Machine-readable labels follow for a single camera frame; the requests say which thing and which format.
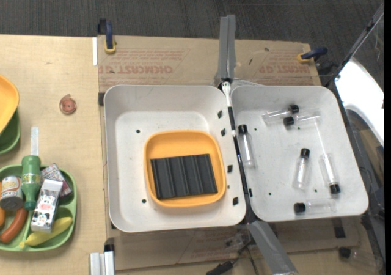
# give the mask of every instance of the green bowl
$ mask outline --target green bowl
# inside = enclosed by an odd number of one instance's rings
[[[6,128],[0,134],[0,155],[11,151],[20,138],[20,123],[19,123],[19,113],[16,109],[13,114],[10,122],[7,124]]]
[[[64,179],[67,181],[69,187],[72,189],[72,193],[64,198],[61,198],[59,201],[59,206],[57,208],[56,219],[64,218],[66,216],[72,217],[73,221],[71,226],[64,230],[61,234],[55,236],[54,238],[39,244],[38,246],[30,247],[25,246],[24,248],[19,247],[19,243],[21,241],[25,241],[27,237],[30,235],[30,222],[32,218],[33,211],[29,212],[29,216],[27,217],[26,223],[24,227],[19,232],[19,234],[9,243],[0,242],[0,250],[5,251],[45,251],[55,249],[62,244],[64,244],[72,235],[73,228],[75,226],[76,220],[76,204],[77,204],[77,191],[76,191],[76,183],[75,179],[68,172],[60,169]],[[3,167],[0,169],[0,180],[3,180],[5,177],[10,175],[21,176],[22,174],[22,165],[14,164],[10,166]],[[9,225],[11,225],[13,219],[15,217],[15,211],[7,211],[5,214],[5,223],[3,228],[0,230],[0,233],[4,232]]]

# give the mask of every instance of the test tube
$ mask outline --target test tube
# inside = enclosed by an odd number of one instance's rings
[[[361,248],[340,247],[338,251],[341,260],[349,262],[359,268],[364,266],[366,268],[380,271],[383,267],[383,260],[381,257]]]
[[[323,214],[336,212],[337,205],[334,199],[313,199],[305,202],[297,202],[293,206],[297,215],[303,214]]]
[[[267,111],[262,115],[263,120],[267,125],[271,123],[278,122],[282,120],[284,117],[292,116],[299,112],[299,106],[296,104],[289,104],[286,109],[277,109]]]
[[[310,150],[307,148],[302,148],[300,151],[300,156],[296,162],[296,170],[294,173],[293,187],[299,189],[305,189],[309,177],[310,169]]]
[[[323,180],[325,184],[329,186],[330,193],[333,196],[339,194],[341,189],[338,183],[337,174],[335,173],[331,155],[321,155],[319,159],[319,165],[322,171]]]
[[[243,124],[239,129],[239,149],[244,166],[256,167],[255,157],[252,152],[252,138],[247,130],[247,125]]]
[[[291,115],[283,119],[283,124],[287,128],[293,126],[301,127],[306,125],[315,126],[316,123],[320,123],[320,122],[321,122],[321,116],[318,111],[315,111],[313,113],[301,112],[300,114]]]

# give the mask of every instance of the table surface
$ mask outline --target table surface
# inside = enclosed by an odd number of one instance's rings
[[[30,127],[39,127],[42,164],[57,163],[78,185],[78,211],[72,237],[45,252],[0,253],[3,274],[88,274],[89,254],[102,252],[106,212],[102,158],[98,70],[93,65],[92,39],[0,35],[0,73],[20,92],[21,139],[0,156],[0,167],[21,163],[30,154]],[[77,110],[64,115],[60,99],[75,99]],[[365,230],[361,245],[370,248]],[[290,254],[300,274],[369,274],[339,261],[336,250]],[[265,261],[255,259],[260,274],[271,274]],[[217,262],[119,271],[119,274],[205,274]],[[255,274],[248,258],[231,274]]]

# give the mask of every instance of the bottle label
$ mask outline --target bottle label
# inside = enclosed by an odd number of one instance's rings
[[[34,173],[26,173],[22,176],[22,186],[25,184],[38,184],[41,185],[41,175]]]

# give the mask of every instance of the toy banana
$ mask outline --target toy banana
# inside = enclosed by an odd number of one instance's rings
[[[34,232],[31,233],[26,241],[22,241],[19,243],[20,248],[24,248],[27,246],[38,246],[39,244],[42,244],[49,239],[54,238],[55,236],[62,233],[64,230],[66,230],[68,227],[71,226],[73,222],[73,219],[71,217],[65,217],[65,218],[59,218],[55,220],[53,224],[53,230],[51,233],[44,233],[44,232]]]

